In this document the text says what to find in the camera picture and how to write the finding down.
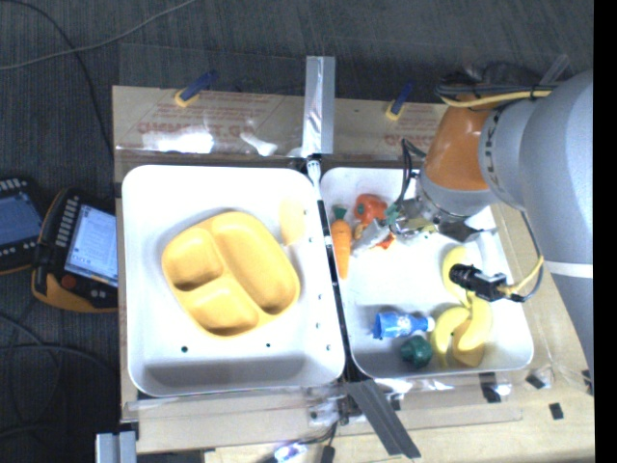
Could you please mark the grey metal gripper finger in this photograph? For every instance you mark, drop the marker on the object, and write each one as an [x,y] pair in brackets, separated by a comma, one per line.
[374,232]

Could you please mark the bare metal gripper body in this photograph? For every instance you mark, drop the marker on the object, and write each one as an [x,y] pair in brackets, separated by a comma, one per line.
[415,216]

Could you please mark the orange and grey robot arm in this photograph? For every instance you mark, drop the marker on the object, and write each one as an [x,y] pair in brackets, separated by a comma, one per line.
[544,152]

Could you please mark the small tan biscuit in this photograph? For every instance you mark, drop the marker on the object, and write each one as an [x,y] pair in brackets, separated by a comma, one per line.
[359,231]

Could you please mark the orange red toy food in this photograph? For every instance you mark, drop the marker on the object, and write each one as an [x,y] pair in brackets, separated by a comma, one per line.
[387,243]

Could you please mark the orange bell pepper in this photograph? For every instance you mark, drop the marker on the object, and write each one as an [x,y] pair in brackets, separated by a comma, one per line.
[370,206]

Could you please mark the orange carrot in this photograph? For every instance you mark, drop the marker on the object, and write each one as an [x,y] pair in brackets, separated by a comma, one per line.
[341,241]

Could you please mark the white plastic tray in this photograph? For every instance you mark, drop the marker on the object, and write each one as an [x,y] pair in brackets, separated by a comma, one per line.
[159,355]
[400,282]

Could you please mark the yellow banana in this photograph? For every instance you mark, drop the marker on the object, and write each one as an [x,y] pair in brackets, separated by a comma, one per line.
[444,332]
[478,328]
[452,264]

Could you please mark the blue and white bottle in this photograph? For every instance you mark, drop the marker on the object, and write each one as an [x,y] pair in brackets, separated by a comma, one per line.
[397,324]

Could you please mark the green broccoli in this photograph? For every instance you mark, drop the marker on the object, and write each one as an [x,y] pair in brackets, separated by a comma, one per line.
[417,352]

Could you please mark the yellow divided plate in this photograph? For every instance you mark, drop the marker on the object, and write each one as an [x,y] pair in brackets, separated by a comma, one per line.
[231,273]

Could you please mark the black cylinder on white bracket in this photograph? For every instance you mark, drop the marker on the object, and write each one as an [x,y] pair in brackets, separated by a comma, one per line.
[490,283]

